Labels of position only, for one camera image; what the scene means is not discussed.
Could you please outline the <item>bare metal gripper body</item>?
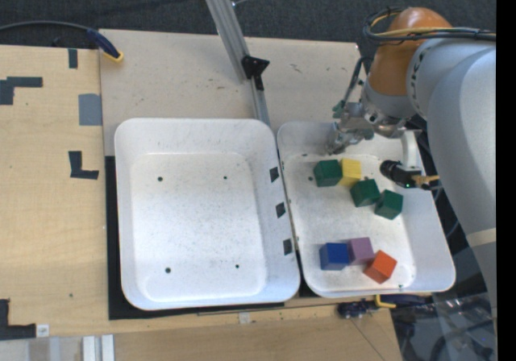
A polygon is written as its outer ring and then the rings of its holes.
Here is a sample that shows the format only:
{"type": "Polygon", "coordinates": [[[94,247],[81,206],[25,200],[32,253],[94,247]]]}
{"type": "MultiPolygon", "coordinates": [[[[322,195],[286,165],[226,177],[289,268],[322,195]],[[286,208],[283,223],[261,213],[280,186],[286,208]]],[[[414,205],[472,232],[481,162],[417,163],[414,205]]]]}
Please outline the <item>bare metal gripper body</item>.
{"type": "Polygon", "coordinates": [[[340,102],[336,106],[337,131],[350,132],[354,142],[370,140],[375,135],[388,139],[399,138],[406,129],[405,119],[385,117],[377,112],[369,113],[361,102],[340,102]]]}

